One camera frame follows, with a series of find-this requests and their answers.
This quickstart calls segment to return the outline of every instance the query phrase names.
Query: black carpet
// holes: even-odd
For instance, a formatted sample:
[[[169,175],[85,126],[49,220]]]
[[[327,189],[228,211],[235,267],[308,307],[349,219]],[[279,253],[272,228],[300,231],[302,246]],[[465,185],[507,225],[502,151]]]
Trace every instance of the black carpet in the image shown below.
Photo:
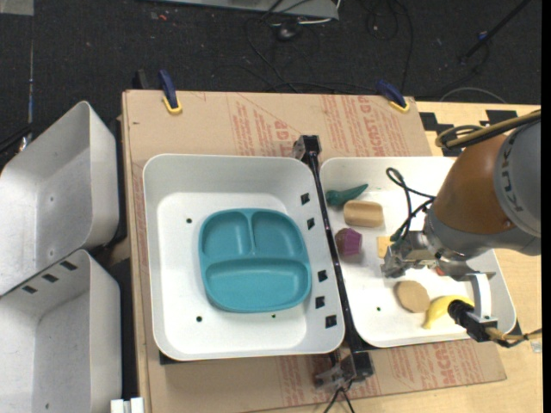
[[[278,14],[34,0],[33,17],[0,14],[0,142],[27,125],[29,106],[34,137],[81,100],[112,120],[138,69],[152,88],[166,69],[183,90],[372,94],[382,78],[419,100],[541,104],[542,0],[459,60],[522,1],[343,0],[340,21],[284,42],[269,26],[289,19]]]

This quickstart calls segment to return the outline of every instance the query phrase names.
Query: teal plate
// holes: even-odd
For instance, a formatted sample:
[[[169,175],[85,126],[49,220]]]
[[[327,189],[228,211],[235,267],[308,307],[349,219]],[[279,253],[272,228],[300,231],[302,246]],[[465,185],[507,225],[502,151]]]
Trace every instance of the teal plate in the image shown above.
[[[199,258],[207,296],[225,311],[282,311],[300,304],[312,287],[299,227],[273,210],[212,214],[201,226]]]

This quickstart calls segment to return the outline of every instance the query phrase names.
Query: toy banana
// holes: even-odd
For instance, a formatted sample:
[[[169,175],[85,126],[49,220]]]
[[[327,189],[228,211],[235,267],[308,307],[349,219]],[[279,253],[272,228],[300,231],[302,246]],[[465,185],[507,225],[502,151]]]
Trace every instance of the toy banana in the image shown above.
[[[464,301],[468,305],[474,306],[474,302],[471,299],[467,297],[463,297],[462,295],[446,295],[443,297],[438,297],[436,299],[433,299],[430,302],[429,309],[427,309],[423,328],[430,329],[432,327],[432,324],[438,318],[442,317],[443,315],[446,315],[448,313],[449,304],[455,299],[459,299],[461,301]]]

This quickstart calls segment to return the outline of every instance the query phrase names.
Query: white container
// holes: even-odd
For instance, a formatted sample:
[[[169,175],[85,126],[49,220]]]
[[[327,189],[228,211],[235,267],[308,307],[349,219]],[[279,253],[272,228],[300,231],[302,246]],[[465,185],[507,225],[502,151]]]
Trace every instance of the white container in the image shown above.
[[[427,289],[430,299],[460,294],[474,300],[469,281],[441,277],[427,268],[408,269],[398,279],[386,278],[381,272],[384,260],[377,253],[377,237],[390,236],[407,217],[404,190],[390,181],[386,169],[397,169],[408,187],[436,195],[453,162],[447,157],[336,157],[321,166],[320,179],[324,192],[367,183],[368,188],[356,199],[377,202],[383,208],[383,226],[353,227],[362,234],[362,253],[340,259],[354,326],[360,337],[373,346],[387,348],[469,338],[451,317],[438,319],[430,330],[423,329],[424,314],[403,309],[393,290],[398,281],[414,280]],[[411,194],[411,197],[412,209],[426,201],[417,194]],[[344,221],[342,206],[329,206],[327,211],[333,234],[349,227]],[[424,214],[420,213],[412,221],[411,230],[420,231],[423,223]],[[487,251],[467,264],[480,272],[495,273],[489,280],[492,314],[498,318],[500,330],[511,331],[517,315],[494,251]]]
[[[344,320],[305,164],[289,157],[159,155],[144,168],[144,190],[153,333],[163,354],[194,361],[338,348]],[[233,208],[285,213],[298,225],[312,269],[312,291],[302,303],[273,313],[237,313],[208,301],[198,254],[201,225]]]
[[[80,102],[0,175],[0,295],[76,250],[109,242],[117,188],[115,138]]]
[[[79,250],[0,299],[0,411],[105,413],[121,397],[116,281]]]

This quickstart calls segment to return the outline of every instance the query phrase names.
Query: clamp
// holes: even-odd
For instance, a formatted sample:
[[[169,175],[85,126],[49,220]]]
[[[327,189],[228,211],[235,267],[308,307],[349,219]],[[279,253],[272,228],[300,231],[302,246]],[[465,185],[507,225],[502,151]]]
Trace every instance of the clamp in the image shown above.
[[[180,104],[176,97],[176,89],[169,72],[161,69],[158,72],[158,79],[164,92],[163,102],[166,109],[170,114],[180,114],[182,112],[182,104]]]
[[[402,94],[392,84],[380,79],[375,83],[377,93],[385,96],[390,105],[401,113],[406,113],[410,109],[410,105],[406,102]]]

